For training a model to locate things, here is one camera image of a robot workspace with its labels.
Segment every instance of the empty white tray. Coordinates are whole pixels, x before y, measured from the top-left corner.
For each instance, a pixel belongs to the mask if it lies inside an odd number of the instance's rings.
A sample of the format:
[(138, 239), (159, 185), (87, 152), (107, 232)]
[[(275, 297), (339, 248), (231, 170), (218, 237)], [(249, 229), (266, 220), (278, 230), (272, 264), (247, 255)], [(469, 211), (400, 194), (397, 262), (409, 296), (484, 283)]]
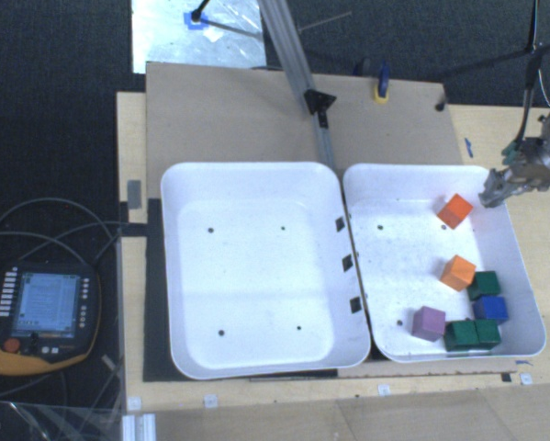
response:
[[(343, 178), (371, 326), (383, 354), (399, 362), (453, 356), (532, 356), (545, 331), (511, 226), (507, 207), (486, 209), (478, 200), (488, 170), (476, 166), (357, 164)], [(455, 229), (436, 213), (455, 194), (474, 209)], [(446, 320), (474, 318), (465, 290), (439, 281), (455, 254), (497, 272), (509, 320), (502, 343), (490, 351), (448, 353), (443, 340), (411, 336), (413, 313), (426, 305)]]
[(370, 333), (336, 175), (177, 164), (161, 183), (170, 342), (193, 379), (345, 368)]

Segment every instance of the cube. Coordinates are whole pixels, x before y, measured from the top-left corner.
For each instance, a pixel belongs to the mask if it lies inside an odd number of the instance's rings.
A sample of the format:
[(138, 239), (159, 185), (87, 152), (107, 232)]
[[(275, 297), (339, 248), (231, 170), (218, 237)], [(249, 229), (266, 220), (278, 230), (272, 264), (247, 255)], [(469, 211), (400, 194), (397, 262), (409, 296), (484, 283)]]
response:
[(446, 312), (423, 306), (413, 314), (411, 334), (417, 338), (435, 342), (442, 338), (446, 326)]
[(503, 323), (509, 319), (505, 299), (501, 296), (481, 296), (473, 302), (476, 319), (494, 320)]
[(456, 254), (454, 258), (446, 263), (440, 281), (452, 289), (461, 291), (473, 282), (475, 269), (477, 269), (476, 265)]
[(473, 210), (472, 204), (458, 194), (455, 194), (446, 205), (438, 212), (438, 217), (451, 229), (458, 227), (470, 211)]
[(477, 327), (472, 320), (449, 322), (443, 336), (447, 351), (468, 351), (478, 347)]
[(478, 347), (481, 349), (491, 349), (501, 343), (499, 327), (494, 320), (475, 320), (477, 328)]
[(497, 296), (501, 293), (495, 271), (477, 271), (472, 284), (466, 290), (471, 300), (477, 300), (481, 296)]

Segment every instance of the red-orange cube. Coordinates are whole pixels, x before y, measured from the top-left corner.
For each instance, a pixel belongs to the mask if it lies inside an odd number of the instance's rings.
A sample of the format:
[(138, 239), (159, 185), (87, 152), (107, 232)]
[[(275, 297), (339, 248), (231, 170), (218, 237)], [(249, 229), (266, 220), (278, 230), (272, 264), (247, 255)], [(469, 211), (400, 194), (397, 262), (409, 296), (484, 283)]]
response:
[(473, 205), (462, 196), (455, 194), (452, 199), (438, 212), (438, 217), (451, 229), (458, 227), (465, 217), (473, 210)]
[(476, 269), (476, 265), (455, 254), (454, 258), (446, 263), (440, 280), (446, 286), (461, 291), (472, 284)]

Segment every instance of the emergency stop button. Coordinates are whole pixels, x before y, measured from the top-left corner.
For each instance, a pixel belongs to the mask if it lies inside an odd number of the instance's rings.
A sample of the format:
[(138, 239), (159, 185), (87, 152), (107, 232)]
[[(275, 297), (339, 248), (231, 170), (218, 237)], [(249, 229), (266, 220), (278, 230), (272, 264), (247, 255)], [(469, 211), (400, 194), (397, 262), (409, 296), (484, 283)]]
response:
[(7, 353), (17, 353), (20, 346), (21, 342), (17, 338), (7, 338), (6, 342), (3, 343), (3, 349)]

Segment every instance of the black clip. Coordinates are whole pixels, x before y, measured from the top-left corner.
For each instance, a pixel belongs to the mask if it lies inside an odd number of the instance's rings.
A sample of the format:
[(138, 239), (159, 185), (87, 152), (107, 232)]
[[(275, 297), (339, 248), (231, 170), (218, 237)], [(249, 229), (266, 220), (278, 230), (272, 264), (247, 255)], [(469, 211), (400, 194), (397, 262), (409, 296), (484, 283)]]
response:
[(327, 95), (325, 93), (321, 93), (317, 90), (313, 90), (312, 88), (310, 88), (303, 94), (303, 97), (305, 97), (305, 101), (308, 104), (309, 113), (318, 113), (318, 121), (320, 122), (320, 127), (323, 129), (329, 128), (326, 111), (332, 105), (332, 103), (336, 101), (336, 96)]

